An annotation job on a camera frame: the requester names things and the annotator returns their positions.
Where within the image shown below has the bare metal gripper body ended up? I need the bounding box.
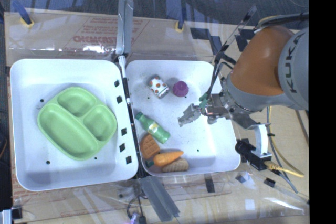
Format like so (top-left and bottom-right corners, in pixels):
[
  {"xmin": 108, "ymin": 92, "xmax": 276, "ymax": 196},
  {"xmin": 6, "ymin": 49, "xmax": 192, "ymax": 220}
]
[{"xmin": 201, "ymin": 93, "xmax": 260, "ymax": 130}]

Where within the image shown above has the white plastic tray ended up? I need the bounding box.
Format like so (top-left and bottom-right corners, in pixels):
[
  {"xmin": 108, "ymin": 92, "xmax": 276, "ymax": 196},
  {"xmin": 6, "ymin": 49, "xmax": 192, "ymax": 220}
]
[
  {"xmin": 9, "ymin": 58, "xmax": 139, "ymax": 192},
  {"xmin": 125, "ymin": 59, "xmax": 242, "ymax": 178}
]

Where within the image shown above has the green bottle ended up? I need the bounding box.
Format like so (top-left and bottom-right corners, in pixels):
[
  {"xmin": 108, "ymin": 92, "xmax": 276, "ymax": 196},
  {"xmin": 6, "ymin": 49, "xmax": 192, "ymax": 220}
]
[{"xmin": 134, "ymin": 111, "xmax": 171, "ymax": 145}]

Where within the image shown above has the white can with orange dots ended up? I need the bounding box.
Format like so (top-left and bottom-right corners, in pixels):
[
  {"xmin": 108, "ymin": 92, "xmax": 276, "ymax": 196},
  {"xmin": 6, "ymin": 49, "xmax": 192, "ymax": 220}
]
[{"xmin": 148, "ymin": 74, "xmax": 170, "ymax": 100}]

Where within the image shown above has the orange carrot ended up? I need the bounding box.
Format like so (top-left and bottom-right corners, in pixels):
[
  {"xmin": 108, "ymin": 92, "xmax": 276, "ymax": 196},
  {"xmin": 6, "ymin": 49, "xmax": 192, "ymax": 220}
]
[{"xmin": 145, "ymin": 150, "xmax": 185, "ymax": 168}]

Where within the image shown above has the brown waffle biscuit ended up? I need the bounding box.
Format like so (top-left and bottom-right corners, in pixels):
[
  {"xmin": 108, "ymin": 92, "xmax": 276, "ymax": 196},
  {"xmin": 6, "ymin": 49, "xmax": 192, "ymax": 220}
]
[{"xmin": 139, "ymin": 133, "xmax": 161, "ymax": 161}]

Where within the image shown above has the tan bread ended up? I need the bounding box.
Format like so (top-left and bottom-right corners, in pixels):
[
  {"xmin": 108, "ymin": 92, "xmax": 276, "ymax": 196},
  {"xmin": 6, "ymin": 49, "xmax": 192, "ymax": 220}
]
[{"xmin": 161, "ymin": 157, "xmax": 190, "ymax": 173}]

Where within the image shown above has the thin black and white rod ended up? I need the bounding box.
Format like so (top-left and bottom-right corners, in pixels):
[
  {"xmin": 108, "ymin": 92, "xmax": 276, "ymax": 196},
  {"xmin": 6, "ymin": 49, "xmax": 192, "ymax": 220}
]
[{"xmin": 118, "ymin": 55, "xmax": 143, "ymax": 179}]

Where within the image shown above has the green divided plate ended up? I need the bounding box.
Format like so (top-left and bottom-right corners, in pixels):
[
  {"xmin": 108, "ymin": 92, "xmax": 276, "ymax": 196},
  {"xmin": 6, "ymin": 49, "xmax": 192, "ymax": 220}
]
[{"xmin": 37, "ymin": 86, "xmax": 118, "ymax": 162}]

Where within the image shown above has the brown cardboard board red print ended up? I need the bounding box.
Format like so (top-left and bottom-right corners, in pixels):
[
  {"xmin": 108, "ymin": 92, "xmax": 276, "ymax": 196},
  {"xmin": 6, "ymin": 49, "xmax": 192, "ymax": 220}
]
[{"xmin": 4, "ymin": 11, "xmax": 310, "ymax": 224}]

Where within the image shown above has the black cylinder on white bracket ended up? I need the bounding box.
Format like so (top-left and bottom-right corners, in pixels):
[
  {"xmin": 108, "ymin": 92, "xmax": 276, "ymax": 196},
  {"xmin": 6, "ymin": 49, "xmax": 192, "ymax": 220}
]
[{"xmin": 234, "ymin": 123, "xmax": 273, "ymax": 172}]

